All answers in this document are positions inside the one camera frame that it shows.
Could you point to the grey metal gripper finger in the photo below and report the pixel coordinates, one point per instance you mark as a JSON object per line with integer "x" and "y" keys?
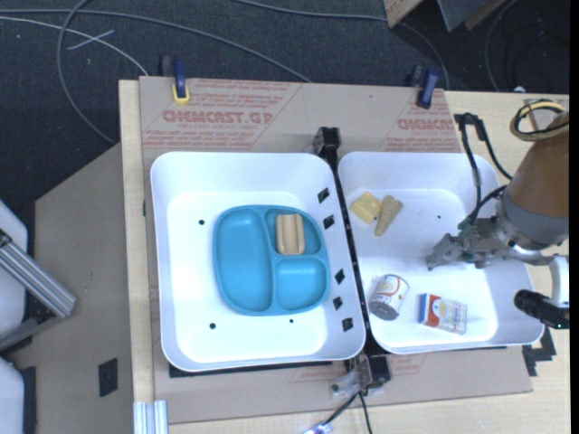
{"x": 438, "y": 257}
{"x": 450, "y": 241}

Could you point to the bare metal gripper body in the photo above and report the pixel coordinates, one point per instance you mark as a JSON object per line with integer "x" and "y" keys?
{"x": 490, "y": 242}

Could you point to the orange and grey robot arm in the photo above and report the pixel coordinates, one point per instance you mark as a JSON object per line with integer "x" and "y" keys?
{"x": 538, "y": 183}

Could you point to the white plastic tray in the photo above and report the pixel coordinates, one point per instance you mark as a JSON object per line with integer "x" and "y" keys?
{"x": 452, "y": 278}
{"x": 190, "y": 260}

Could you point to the white orange and blue carton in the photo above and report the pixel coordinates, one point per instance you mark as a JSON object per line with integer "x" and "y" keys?
{"x": 443, "y": 312}

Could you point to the white and orange can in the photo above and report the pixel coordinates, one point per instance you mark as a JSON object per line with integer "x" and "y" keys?
{"x": 390, "y": 294}

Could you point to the pale yellow corn cob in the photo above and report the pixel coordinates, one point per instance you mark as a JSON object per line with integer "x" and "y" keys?
{"x": 388, "y": 215}

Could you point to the thin black and white rod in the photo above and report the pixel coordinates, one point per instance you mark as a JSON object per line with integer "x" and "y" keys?
{"x": 350, "y": 247}

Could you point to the yellow cheese wedge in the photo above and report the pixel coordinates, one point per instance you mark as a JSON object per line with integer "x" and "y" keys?
{"x": 364, "y": 207}

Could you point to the tan hot dog bun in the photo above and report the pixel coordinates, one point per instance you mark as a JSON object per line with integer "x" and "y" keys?
{"x": 289, "y": 234}

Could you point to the blue divided plate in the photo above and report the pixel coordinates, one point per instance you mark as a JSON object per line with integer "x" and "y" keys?
{"x": 244, "y": 260}

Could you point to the brown cardboard board red print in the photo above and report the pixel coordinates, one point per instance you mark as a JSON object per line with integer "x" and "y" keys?
{"x": 253, "y": 120}

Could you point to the black cylinder on white bracket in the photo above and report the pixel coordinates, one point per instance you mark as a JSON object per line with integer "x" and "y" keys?
{"x": 540, "y": 305}

